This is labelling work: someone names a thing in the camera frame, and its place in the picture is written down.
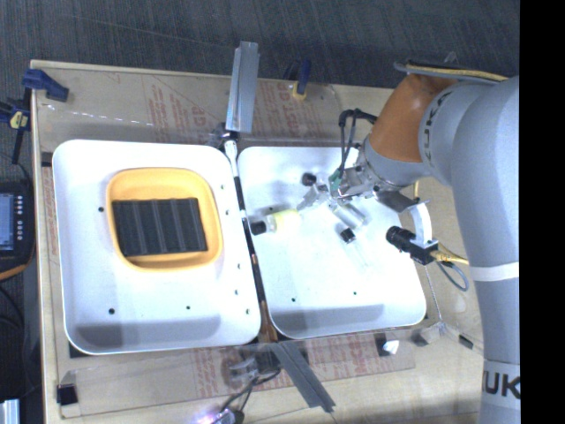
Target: blue clamp handle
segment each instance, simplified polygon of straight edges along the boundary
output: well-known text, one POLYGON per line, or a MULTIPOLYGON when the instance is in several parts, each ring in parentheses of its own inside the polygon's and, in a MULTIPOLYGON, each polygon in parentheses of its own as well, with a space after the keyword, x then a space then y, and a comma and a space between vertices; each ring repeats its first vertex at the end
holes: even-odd
POLYGON ((26 88, 47 90, 47 98, 54 101, 66 102, 69 97, 69 88, 54 81, 41 69, 28 69, 21 83, 26 88))

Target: white tray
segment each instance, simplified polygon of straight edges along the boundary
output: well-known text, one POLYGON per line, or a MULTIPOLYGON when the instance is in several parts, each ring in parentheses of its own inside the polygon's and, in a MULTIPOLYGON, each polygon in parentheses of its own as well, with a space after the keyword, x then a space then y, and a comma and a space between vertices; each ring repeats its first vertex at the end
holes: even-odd
MULTIPOLYGON (((355 159, 357 152, 351 151, 355 159)), ((327 180, 341 161, 339 148, 247 148, 239 172, 250 220, 295 208, 311 172, 327 180)), ((326 206, 304 213, 298 231, 253 236, 268 310, 287 337, 323 337, 413 325, 426 313, 414 262, 385 240, 398 215, 374 199, 353 204, 370 217, 358 231, 361 255, 346 246, 346 226, 326 206)))
POLYGON ((246 344, 260 328, 252 267, 230 163, 204 146, 71 140, 53 156, 67 337, 104 354, 246 344), (209 183, 222 226, 213 264, 139 272, 117 256, 109 234, 106 186, 121 170, 186 168, 209 183))

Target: black floor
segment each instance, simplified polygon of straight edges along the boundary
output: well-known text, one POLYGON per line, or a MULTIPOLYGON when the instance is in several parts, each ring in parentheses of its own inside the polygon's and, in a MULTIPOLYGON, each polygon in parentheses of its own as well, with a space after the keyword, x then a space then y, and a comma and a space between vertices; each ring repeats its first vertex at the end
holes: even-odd
MULTIPOLYGON (((440 62, 450 52, 461 65, 517 75, 520 0, 0 0, 0 30, 3 102, 21 97, 32 58, 229 75, 242 40, 259 44, 261 78, 307 57, 312 81, 394 87, 396 60, 440 62)), ((21 162, 31 169, 28 136, 21 162)), ((2 153, 14 138, 0 123, 2 153)), ((18 177, 0 160, 0 181, 18 177)), ((37 393, 36 309, 24 303, 24 292, 36 296, 33 276, 1 284, 31 336, 22 352, 21 334, 0 323, 0 401, 37 393)), ((14 313, 0 297, 0 315, 14 313)))

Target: device screen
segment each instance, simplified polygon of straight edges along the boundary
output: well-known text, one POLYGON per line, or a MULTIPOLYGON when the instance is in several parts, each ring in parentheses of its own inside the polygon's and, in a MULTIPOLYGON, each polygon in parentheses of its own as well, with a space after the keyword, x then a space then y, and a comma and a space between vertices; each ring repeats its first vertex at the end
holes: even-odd
POLYGON ((0 251, 14 249, 14 195, 0 193, 0 251))

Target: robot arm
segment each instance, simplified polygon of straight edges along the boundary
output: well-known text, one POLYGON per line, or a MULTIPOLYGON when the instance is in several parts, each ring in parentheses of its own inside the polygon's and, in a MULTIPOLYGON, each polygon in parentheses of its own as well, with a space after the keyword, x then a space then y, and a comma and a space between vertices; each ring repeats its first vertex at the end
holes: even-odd
POLYGON ((519 78, 411 73, 390 96, 335 198, 390 200, 424 176, 451 186, 485 342, 481 424, 520 417, 519 78))

